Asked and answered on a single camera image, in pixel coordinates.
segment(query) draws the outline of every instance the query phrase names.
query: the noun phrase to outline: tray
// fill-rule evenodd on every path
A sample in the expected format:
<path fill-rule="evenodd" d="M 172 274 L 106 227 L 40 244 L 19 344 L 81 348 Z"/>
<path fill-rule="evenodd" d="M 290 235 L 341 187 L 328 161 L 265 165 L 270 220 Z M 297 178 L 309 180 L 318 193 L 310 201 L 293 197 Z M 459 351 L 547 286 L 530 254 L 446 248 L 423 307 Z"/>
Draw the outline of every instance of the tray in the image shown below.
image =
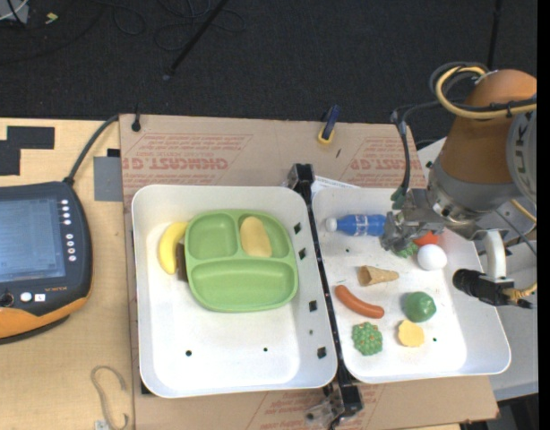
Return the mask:
<path fill-rule="evenodd" d="M 263 211 L 278 219 L 294 250 L 296 294 L 268 311 L 210 311 L 186 279 L 160 267 L 158 241 L 174 221 L 216 210 Z M 144 385 L 165 398 L 319 388 L 337 357 L 308 212 L 283 187 L 149 185 L 132 202 L 138 345 Z"/>
<path fill-rule="evenodd" d="M 510 364 L 511 354 L 496 308 L 458 291 L 451 283 L 459 268 L 481 270 L 474 243 L 446 230 L 439 245 L 447 254 L 448 264 L 443 270 L 424 271 L 417 265 L 416 256 L 405 259 L 387 252 L 378 237 L 346 236 L 326 230 L 324 223 L 329 217 L 385 214 L 391 210 L 392 192 L 384 188 L 326 188 L 313 199 L 346 368 L 364 383 L 501 373 Z M 357 270 L 364 265 L 397 271 L 400 277 L 362 287 Z M 369 319 L 346 308 L 334 295 L 333 289 L 339 284 L 346 285 L 355 296 L 381 305 L 384 317 Z M 437 305 L 434 317 L 420 323 L 425 344 L 419 348 L 404 347 L 397 339 L 398 325 L 406 318 L 402 301 L 413 291 L 425 291 Z M 382 352 L 365 357 L 354 348 L 351 330 L 362 322 L 379 327 Z"/>
<path fill-rule="evenodd" d="M 271 243 L 271 257 L 250 256 L 242 247 L 245 219 L 257 218 Z M 185 232 L 185 267 L 195 298 L 221 312 L 280 307 L 296 294 L 298 273 L 288 232 L 264 211 L 219 210 L 197 215 Z"/>

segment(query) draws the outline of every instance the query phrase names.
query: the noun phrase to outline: orange sausage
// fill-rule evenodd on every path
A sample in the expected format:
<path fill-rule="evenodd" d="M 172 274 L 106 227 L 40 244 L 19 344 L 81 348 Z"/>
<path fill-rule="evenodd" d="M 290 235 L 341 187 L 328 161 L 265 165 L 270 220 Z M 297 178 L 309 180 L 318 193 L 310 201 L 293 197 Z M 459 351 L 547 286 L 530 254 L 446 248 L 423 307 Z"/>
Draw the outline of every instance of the orange sausage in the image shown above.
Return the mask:
<path fill-rule="evenodd" d="M 335 295 L 341 303 L 349 309 L 355 311 L 357 314 L 364 315 L 365 317 L 371 317 L 373 319 L 380 319 L 384 315 L 384 309 L 382 309 L 382 307 L 361 301 L 344 285 L 338 285 L 335 287 Z"/>

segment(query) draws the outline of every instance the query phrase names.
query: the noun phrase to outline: toy bottle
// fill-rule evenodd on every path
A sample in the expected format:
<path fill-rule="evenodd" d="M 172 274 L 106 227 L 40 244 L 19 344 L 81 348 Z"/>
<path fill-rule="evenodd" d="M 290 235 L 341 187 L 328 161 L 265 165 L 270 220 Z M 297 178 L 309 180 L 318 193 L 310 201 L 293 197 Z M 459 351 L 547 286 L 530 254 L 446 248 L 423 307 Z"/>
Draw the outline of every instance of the toy bottle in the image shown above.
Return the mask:
<path fill-rule="evenodd" d="M 382 236 L 384 215 L 346 215 L 339 219 L 328 218 L 325 226 L 330 232 L 341 231 L 349 236 Z"/>

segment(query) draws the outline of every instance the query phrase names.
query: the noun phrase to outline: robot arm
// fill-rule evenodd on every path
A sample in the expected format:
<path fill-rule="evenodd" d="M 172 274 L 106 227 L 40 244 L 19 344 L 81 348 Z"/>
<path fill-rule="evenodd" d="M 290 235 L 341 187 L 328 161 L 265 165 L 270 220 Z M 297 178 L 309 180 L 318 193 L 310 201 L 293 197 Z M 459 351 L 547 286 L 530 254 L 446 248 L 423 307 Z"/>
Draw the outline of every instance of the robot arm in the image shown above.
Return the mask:
<path fill-rule="evenodd" d="M 456 104 L 446 98 L 445 83 L 465 72 L 477 80 L 464 104 Z M 520 194 L 537 201 L 537 80 L 516 70 L 489 73 L 477 65 L 458 65 L 441 74 L 432 89 L 456 118 L 430 168 L 427 188 L 402 186 L 397 192 L 403 202 L 400 211 L 387 213 L 382 247 L 399 252 L 428 231 L 438 235 L 445 228 L 495 247 L 496 232 L 477 222 Z M 472 272 L 457 271 L 454 283 L 478 296 L 472 294 Z M 501 273 L 499 266 L 491 272 L 496 275 L 482 276 L 491 285 L 481 282 L 486 289 L 478 297 L 493 305 L 518 303 L 520 292 L 504 281 L 505 269 Z"/>

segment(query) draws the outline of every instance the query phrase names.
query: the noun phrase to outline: green divided plate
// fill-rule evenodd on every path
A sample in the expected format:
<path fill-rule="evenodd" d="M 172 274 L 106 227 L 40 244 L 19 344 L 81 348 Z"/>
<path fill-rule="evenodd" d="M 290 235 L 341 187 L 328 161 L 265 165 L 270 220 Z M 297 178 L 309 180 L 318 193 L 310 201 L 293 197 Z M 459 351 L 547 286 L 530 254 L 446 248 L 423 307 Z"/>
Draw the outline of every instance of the green divided plate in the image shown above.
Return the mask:
<path fill-rule="evenodd" d="M 271 242 L 271 257 L 247 254 L 239 229 L 247 217 L 259 219 Z M 287 230 L 262 211 L 201 213 L 185 231 L 185 267 L 195 298 L 212 311 L 274 309 L 296 294 L 298 271 Z"/>

